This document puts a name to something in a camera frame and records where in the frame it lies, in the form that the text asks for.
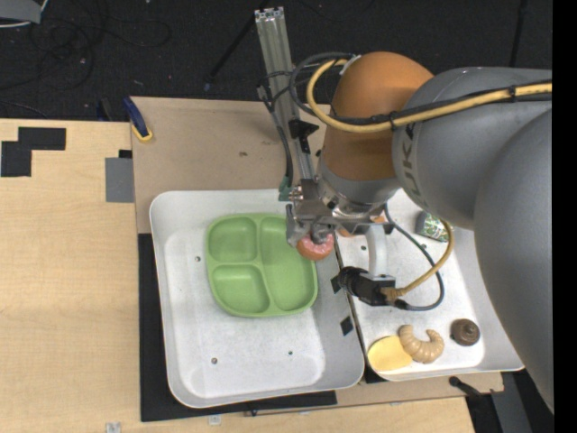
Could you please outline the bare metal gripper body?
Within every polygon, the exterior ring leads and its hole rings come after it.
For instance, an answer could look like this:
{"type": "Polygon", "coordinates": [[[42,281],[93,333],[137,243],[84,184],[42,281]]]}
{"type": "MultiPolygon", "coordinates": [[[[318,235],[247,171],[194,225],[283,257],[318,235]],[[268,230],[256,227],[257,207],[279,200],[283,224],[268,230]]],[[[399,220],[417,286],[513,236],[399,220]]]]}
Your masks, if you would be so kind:
{"type": "Polygon", "coordinates": [[[374,192],[363,182],[335,189],[325,179],[302,179],[289,193],[292,216],[301,225],[357,227],[379,217],[389,194],[374,192]]]}

